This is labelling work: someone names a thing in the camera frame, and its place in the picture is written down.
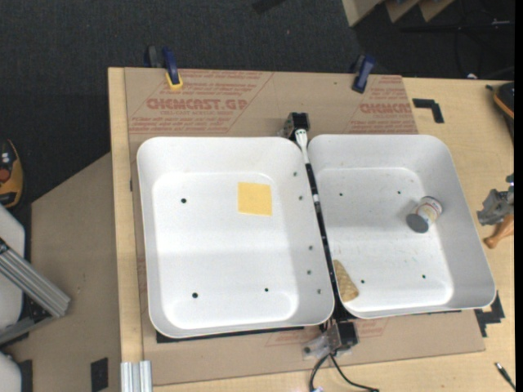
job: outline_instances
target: cardboard sheet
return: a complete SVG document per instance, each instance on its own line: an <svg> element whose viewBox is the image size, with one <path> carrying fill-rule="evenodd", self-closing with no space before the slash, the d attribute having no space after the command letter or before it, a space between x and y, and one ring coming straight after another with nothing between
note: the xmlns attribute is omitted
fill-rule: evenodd
<svg viewBox="0 0 523 392"><path fill-rule="evenodd" d="M402 78L370 76L364 94L354 76L332 73L181 70L171 91L161 69L125 69L136 227L136 254L145 358L155 385L310 369L303 344L317 327L157 342L147 308L145 253L136 151L153 136L275 136L291 112L307 112L319 134L417 133ZM473 311L358 320L360 344L341 364L457 354L484 349Z"/></svg>

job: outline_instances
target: yellow square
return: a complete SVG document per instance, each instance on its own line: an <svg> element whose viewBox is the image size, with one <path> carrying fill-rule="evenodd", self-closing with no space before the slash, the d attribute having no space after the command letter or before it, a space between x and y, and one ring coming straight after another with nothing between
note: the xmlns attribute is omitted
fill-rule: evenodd
<svg viewBox="0 0 523 392"><path fill-rule="evenodd" d="M272 216L270 186L260 183L238 183L238 212Z"/></svg>

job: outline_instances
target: silver can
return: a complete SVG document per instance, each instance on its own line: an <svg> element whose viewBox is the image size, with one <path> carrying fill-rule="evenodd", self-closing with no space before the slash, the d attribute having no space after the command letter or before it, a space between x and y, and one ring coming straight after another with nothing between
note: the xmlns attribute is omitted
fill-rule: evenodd
<svg viewBox="0 0 523 392"><path fill-rule="evenodd" d="M407 224L416 232L425 233L440 217L443 207L439 200L425 196L419 204L407 215Z"/></svg>

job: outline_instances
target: wooden handle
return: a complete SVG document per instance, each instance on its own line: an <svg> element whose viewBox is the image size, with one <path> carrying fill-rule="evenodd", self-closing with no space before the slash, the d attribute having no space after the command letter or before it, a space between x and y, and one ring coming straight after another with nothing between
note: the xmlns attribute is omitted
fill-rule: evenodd
<svg viewBox="0 0 523 392"><path fill-rule="evenodd" d="M499 224L494 235L485 238L485 244L487 244L489 248L495 248L502 238L508 237L509 235L514 235L514 215L505 216L505 219Z"/></svg>

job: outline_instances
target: blue clamp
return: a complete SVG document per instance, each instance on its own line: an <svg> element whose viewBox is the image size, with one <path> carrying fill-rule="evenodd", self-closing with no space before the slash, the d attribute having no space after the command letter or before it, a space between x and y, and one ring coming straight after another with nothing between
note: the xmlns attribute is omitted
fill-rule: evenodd
<svg viewBox="0 0 523 392"><path fill-rule="evenodd" d="M159 54L156 51L156 47L149 46L145 49L144 53L144 66L152 68L165 67L167 70L165 77L171 90L179 89L183 86L180 73L178 72L177 61L174 58L174 54L168 47L162 48L163 64L160 60Z"/></svg>
<svg viewBox="0 0 523 392"><path fill-rule="evenodd" d="M376 65L376 60L373 56L361 55L358 60L351 66L351 72L354 73L357 69L359 70L354 82L352 83L352 90L358 93L363 93L367 86L367 79L369 78L370 72Z"/></svg>

